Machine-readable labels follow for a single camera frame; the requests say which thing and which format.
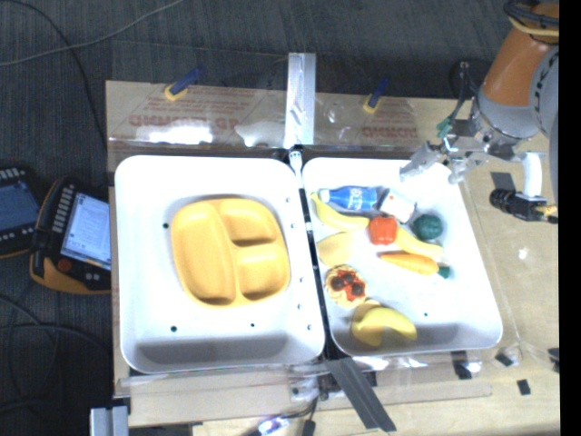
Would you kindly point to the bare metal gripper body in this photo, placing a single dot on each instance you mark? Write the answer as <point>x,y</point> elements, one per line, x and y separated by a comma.
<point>492,142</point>

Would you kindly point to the white plastic tray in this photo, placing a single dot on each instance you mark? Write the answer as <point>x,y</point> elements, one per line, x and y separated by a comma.
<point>150,261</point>
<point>458,298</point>

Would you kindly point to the orange carrot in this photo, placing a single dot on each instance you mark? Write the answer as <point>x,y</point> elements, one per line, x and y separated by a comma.
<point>408,261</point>

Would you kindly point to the yellow banana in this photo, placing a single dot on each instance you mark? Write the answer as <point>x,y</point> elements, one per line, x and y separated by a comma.
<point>338,220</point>
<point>420,245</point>

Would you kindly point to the pizza slice with dark toppings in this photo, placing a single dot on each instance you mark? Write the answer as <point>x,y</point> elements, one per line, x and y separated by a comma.
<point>346,285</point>

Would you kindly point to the red orange pepper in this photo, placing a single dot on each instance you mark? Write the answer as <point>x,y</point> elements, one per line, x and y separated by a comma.
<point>383,230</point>

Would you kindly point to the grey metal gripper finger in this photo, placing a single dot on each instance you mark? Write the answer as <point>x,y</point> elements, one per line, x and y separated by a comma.
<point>418,161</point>
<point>459,171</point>

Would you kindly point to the blue plastic bottle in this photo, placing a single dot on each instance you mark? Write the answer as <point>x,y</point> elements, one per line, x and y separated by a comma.
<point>354,197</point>

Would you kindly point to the green broccoli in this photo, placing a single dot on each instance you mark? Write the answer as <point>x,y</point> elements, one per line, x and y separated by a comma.
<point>427,227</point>

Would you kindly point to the large yellow toy fruit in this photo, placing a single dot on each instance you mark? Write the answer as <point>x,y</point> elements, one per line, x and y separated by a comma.
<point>386,325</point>

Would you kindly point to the brown cardboard board red print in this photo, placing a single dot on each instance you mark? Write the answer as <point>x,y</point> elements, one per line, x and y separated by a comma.
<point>199,107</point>

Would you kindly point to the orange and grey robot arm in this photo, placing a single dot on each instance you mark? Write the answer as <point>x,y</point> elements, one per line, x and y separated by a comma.
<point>513,66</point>

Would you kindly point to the yellow divided plate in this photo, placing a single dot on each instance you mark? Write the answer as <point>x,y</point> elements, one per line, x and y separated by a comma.
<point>204,252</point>

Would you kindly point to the black cylinder on white bracket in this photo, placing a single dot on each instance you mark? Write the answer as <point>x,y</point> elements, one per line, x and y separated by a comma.
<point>532,171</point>

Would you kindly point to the small white carton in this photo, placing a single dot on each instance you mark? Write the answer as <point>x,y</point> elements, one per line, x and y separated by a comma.
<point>397,206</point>

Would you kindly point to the tan bread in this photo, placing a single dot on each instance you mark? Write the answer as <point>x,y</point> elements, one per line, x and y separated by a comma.
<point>336,248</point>

